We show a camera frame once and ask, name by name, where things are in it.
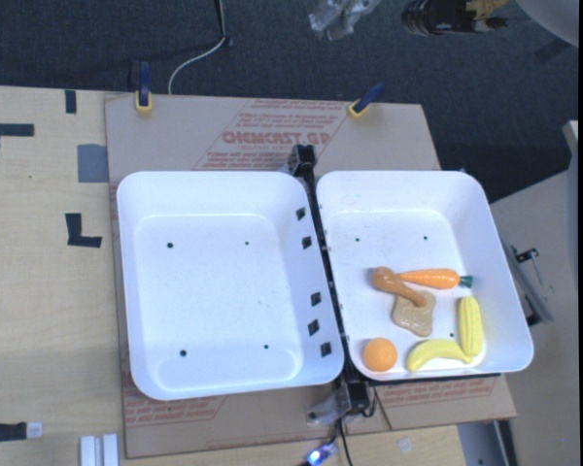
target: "dark gray carpet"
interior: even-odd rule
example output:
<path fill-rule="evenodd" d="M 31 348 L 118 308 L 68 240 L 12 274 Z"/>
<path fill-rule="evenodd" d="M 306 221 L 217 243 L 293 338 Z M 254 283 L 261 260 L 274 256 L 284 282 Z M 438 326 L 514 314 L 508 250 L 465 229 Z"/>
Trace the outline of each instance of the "dark gray carpet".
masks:
<path fill-rule="evenodd" d="M 491 202 L 567 168 L 562 132 L 578 119 L 578 49 L 514 1 L 487 34 L 420 37 L 385 0 L 355 34 L 318 40 L 317 0 L 223 0 L 224 47 L 194 62 L 173 92 L 354 100 L 375 84 L 381 101 L 421 104 L 444 169 L 464 169 Z M 0 84 L 128 90 L 131 61 L 166 92 L 174 69 L 220 38 L 214 0 L 0 0 Z"/>

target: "corn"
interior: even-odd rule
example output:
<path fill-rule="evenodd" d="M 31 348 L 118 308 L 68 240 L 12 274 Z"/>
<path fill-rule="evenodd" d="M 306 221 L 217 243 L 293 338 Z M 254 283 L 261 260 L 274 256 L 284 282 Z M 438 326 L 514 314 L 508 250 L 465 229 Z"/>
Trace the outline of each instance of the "corn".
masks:
<path fill-rule="evenodd" d="M 483 329 L 479 304 L 475 297 L 463 297 L 458 305 L 460 345 L 463 352 L 474 357 L 482 350 Z"/>

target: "cardboard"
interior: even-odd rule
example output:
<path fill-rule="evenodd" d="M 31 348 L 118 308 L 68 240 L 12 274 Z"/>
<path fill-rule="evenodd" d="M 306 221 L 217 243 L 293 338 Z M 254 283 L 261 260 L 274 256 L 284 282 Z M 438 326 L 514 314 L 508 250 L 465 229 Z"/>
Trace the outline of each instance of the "cardboard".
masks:
<path fill-rule="evenodd" d="M 123 414 L 129 458 L 326 439 L 306 408 L 331 385 L 160 402 L 143 395 L 129 372 L 116 192 L 137 171 L 285 168 L 292 147 L 311 144 L 316 176 L 335 170 L 439 170 L 420 106 L 376 103 L 361 118 L 346 102 L 155 96 L 136 112 L 133 94 L 106 96 L 106 135 L 119 315 Z M 348 433 L 515 416 L 503 376 L 377 388 L 372 417 L 347 420 Z"/>

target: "white tray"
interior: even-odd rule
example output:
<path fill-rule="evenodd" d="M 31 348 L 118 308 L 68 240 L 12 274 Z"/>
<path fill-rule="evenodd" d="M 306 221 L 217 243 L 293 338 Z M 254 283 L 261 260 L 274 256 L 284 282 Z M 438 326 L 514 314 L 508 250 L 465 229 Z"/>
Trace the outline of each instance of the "white tray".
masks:
<path fill-rule="evenodd" d="M 449 171 L 334 172 L 320 178 L 317 195 L 350 354 L 361 373 L 385 382 L 506 373 L 529 365 L 531 333 L 475 179 Z M 484 327 L 482 352 L 470 364 L 433 359 L 408 372 L 408 351 L 426 338 L 391 321 L 394 296 L 371 285 L 378 266 L 400 272 L 446 267 L 471 275 L 471 288 L 426 288 L 436 296 L 433 331 L 426 338 L 457 341 L 457 302 L 473 295 Z M 391 340 L 398 351 L 390 371 L 372 372 L 362 362 L 362 349 L 374 337 Z"/>
<path fill-rule="evenodd" d="M 118 190 L 131 373 L 171 400 L 328 383 L 340 335 L 307 194 L 276 172 L 143 172 Z"/>

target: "toy food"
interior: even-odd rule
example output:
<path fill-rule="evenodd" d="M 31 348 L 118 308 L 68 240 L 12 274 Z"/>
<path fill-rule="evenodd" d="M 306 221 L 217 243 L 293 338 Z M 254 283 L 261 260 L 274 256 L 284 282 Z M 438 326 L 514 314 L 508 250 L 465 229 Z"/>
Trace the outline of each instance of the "toy food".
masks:
<path fill-rule="evenodd" d="M 410 372 L 417 371 L 436 357 L 458 359 L 465 363 L 471 361 L 471 358 L 464 353 L 462 347 L 453 340 L 424 340 L 408 353 L 406 369 Z"/>
<path fill-rule="evenodd" d="M 436 297 L 428 291 L 422 291 L 421 294 L 426 298 L 424 307 L 417 307 L 406 297 L 397 295 L 391 312 L 391 320 L 397 326 L 410 330 L 415 335 L 427 337 L 431 334 Z"/>
<path fill-rule="evenodd" d="M 405 271 L 397 273 L 397 275 L 405 282 L 431 286 L 432 288 L 453 288 L 458 285 L 471 287 L 473 285 L 472 276 L 460 276 L 456 271 L 448 268 Z"/>
<path fill-rule="evenodd" d="M 371 283 L 379 290 L 406 297 L 417 307 L 426 305 L 426 297 L 405 285 L 401 278 L 389 268 L 379 267 L 374 269 L 371 274 Z"/>
<path fill-rule="evenodd" d="M 397 349 L 386 338 L 371 339 L 362 351 L 362 361 L 371 371 L 388 371 L 397 361 Z"/>
<path fill-rule="evenodd" d="M 482 317 L 475 297 L 466 296 L 458 304 L 458 328 L 460 345 L 469 357 L 482 350 Z"/>

